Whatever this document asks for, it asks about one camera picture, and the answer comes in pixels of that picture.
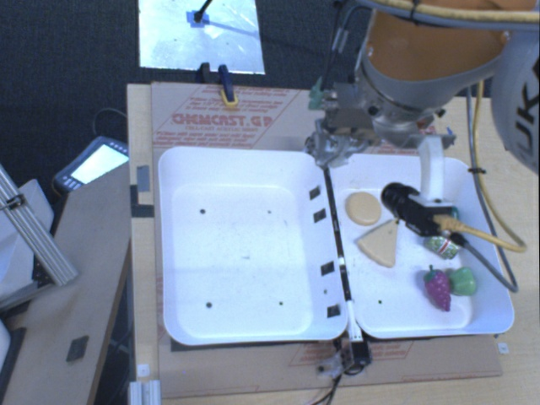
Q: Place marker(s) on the thin black and white rod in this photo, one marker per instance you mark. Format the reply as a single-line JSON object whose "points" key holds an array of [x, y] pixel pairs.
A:
{"points": [[338, 234]]}

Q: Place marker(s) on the green bell pepper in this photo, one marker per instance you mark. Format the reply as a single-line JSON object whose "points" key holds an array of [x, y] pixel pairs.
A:
{"points": [[464, 282]]}

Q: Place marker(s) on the small green can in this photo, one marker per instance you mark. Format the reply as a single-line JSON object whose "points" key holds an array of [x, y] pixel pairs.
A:
{"points": [[441, 247]]}

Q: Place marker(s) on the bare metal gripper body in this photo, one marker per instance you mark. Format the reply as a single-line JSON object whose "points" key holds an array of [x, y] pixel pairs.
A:
{"points": [[352, 114]]}

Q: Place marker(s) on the black cylinder on white bracket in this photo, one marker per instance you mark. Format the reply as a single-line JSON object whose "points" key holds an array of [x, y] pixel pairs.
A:
{"points": [[415, 209]]}

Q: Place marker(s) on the round tan biscuit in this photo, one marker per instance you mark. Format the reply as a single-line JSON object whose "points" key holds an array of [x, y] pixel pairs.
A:
{"points": [[363, 208]]}

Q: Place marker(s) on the white plastic tray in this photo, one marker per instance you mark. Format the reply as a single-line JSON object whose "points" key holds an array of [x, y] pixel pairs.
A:
{"points": [[240, 247], [405, 310]]}

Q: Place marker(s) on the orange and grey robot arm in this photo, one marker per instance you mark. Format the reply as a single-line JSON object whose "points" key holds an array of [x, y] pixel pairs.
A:
{"points": [[426, 36]]}

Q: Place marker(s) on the brown cardboard board red print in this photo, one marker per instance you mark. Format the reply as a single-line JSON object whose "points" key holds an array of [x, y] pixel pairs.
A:
{"points": [[253, 112]]}

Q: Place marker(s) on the beige pizza slice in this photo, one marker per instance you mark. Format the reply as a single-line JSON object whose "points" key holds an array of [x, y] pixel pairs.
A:
{"points": [[381, 245]]}

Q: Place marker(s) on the purple grapes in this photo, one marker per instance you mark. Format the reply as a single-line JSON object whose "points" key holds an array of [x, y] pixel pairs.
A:
{"points": [[438, 288]]}

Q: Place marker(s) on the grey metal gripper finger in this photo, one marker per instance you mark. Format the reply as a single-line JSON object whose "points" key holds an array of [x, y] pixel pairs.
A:
{"points": [[350, 146], [321, 152]]}

